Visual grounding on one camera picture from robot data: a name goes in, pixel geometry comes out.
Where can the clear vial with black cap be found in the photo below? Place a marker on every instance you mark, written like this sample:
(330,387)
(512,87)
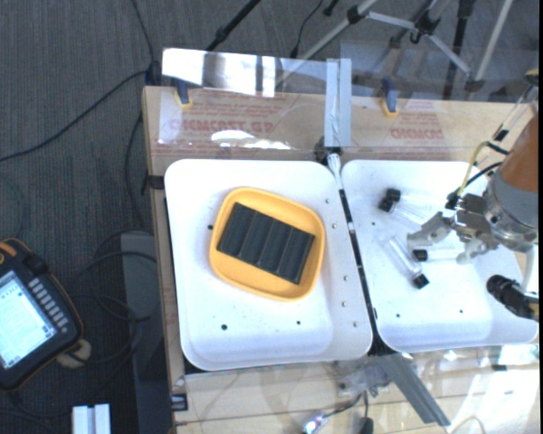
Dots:
(420,255)
(420,281)
(386,204)
(393,193)

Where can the brown cardboard board red print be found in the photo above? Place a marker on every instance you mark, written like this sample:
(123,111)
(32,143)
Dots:
(298,116)

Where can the black grooved holder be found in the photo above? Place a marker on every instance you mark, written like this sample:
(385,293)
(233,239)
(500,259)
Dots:
(267,242)

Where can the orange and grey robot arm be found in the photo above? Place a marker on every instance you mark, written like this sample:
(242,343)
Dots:
(520,165)

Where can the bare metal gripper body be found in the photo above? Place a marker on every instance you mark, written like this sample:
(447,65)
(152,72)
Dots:
(475,219)

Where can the black cylinder on white bracket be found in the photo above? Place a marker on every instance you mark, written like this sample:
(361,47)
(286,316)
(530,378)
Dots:
(509,294)

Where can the yellow plate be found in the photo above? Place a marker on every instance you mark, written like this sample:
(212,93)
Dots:
(226,265)

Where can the thin black and white rod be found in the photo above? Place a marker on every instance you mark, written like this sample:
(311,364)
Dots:
(350,229)

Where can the white plastic tray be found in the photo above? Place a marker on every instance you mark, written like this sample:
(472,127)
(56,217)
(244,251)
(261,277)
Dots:
(434,319)
(199,323)

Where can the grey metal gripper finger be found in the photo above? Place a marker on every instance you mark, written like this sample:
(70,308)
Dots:
(473,251)
(430,231)

